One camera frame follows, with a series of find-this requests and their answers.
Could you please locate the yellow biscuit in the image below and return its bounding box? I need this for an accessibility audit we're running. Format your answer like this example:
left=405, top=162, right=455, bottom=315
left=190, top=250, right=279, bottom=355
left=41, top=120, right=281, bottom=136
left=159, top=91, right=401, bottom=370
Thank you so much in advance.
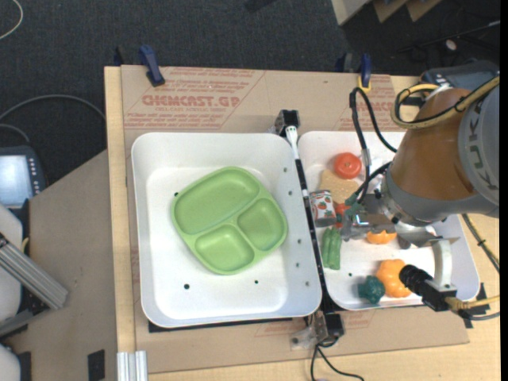
left=319, top=168, right=363, bottom=206

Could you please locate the small orange pumpkin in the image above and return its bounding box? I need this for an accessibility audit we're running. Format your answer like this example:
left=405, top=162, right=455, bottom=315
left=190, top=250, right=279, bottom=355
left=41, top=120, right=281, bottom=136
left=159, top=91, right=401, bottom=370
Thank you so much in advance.
left=365, top=229, right=398, bottom=246

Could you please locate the black block with thin wires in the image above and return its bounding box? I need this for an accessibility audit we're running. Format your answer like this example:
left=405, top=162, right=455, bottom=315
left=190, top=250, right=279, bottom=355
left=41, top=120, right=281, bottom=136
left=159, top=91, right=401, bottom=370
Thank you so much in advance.
left=322, top=311, right=346, bottom=339
left=276, top=109, right=301, bottom=137

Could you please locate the dark green broccoli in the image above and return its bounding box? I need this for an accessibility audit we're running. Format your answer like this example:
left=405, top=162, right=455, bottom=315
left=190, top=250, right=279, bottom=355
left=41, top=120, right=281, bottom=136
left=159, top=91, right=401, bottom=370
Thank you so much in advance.
left=357, top=275, right=387, bottom=305

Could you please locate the white can with strawberry print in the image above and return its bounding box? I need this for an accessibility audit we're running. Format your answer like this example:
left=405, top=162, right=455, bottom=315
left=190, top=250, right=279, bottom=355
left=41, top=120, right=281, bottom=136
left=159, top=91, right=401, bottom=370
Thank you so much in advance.
left=309, top=190, right=337, bottom=228

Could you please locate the red tomato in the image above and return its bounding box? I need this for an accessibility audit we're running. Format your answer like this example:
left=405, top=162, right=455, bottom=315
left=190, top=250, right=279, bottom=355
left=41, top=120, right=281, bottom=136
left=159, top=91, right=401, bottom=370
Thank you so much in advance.
left=333, top=152, right=363, bottom=180

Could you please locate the large orange pumpkin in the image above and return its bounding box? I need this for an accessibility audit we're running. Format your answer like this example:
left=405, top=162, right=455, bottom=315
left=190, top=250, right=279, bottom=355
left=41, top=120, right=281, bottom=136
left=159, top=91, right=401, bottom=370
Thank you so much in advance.
left=375, top=259, right=414, bottom=298

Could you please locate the black cylinder on white bracket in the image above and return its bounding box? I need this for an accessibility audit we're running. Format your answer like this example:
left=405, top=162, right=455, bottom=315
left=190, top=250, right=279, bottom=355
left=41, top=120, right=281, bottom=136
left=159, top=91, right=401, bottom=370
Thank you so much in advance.
left=398, top=239, right=458, bottom=313

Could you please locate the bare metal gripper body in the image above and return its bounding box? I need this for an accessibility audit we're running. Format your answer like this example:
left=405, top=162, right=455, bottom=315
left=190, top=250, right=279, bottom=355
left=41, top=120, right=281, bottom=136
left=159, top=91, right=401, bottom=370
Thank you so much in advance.
left=354, top=193, right=437, bottom=249

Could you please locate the red toy fruit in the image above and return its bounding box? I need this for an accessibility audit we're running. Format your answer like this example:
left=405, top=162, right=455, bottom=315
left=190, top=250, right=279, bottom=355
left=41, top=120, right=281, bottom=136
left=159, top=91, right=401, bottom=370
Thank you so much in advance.
left=334, top=202, right=352, bottom=228

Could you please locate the thin black and white rod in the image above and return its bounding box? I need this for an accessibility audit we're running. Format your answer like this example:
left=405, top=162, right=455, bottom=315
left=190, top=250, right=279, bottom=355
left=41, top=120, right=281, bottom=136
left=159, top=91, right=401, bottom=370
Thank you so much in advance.
left=285, top=126, right=331, bottom=314

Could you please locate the green divided plate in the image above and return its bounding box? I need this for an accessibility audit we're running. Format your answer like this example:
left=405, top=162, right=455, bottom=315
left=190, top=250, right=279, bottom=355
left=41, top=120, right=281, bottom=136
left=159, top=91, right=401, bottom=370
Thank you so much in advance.
left=170, top=166, right=290, bottom=276

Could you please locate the brown cardboard board red print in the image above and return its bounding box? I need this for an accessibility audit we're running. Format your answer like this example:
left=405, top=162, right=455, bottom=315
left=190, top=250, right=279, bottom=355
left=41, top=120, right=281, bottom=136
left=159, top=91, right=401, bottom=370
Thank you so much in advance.
left=121, top=64, right=471, bottom=375

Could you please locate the white plastic tray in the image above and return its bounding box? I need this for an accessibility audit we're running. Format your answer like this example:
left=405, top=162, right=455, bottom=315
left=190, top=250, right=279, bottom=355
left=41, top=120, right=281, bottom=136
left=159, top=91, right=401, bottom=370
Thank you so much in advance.
left=296, top=130, right=482, bottom=311
left=130, top=132, right=323, bottom=329

